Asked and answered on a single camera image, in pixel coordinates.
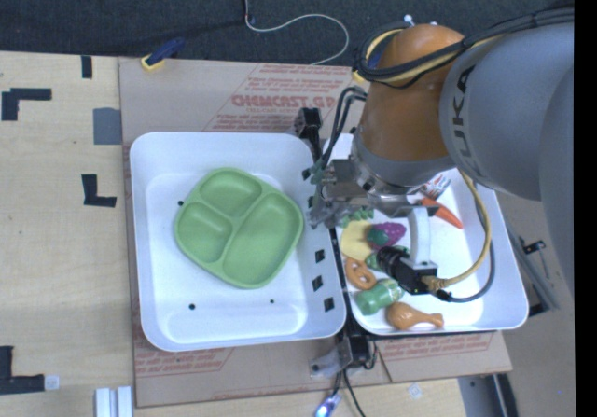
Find green divided plate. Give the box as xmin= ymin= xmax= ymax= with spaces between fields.
xmin=173 ymin=166 xmax=306 ymax=291

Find orange carrot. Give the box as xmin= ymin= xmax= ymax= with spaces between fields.
xmin=421 ymin=197 xmax=465 ymax=231

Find orange chicken drumstick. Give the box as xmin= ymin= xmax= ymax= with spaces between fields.
xmin=385 ymin=301 xmax=445 ymax=332

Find white plastic tray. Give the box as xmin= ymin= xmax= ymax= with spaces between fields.
xmin=129 ymin=131 xmax=348 ymax=354
xmin=321 ymin=132 xmax=531 ymax=338

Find black block with thin wires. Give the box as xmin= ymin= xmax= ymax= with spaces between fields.
xmin=343 ymin=333 xmax=375 ymax=366
xmin=294 ymin=106 xmax=324 ymax=142

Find brown cardboard board red print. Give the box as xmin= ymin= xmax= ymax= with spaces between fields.
xmin=117 ymin=56 xmax=514 ymax=409

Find green broccoli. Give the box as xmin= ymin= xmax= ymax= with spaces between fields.
xmin=354 ymin=277 xmax=406 ymax=316

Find purple grapes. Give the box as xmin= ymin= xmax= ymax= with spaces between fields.
xmin=366 ymin=220 xmax=408 ymax=253

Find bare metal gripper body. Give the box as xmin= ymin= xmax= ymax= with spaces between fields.
xmin=320 ymin=158 xmax=423 ymax=223

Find brown pretzel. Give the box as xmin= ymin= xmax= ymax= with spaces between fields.
xmin=344 ymin=257 xmax=379 ymax=292

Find black cylinder on white bracket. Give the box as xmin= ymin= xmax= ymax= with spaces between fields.
xmin=375 ymin=205 xmax=440 ymax=297

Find red and white packet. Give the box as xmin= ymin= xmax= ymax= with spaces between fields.
xmin=412 ymin=174 xmax=452 ymax=202

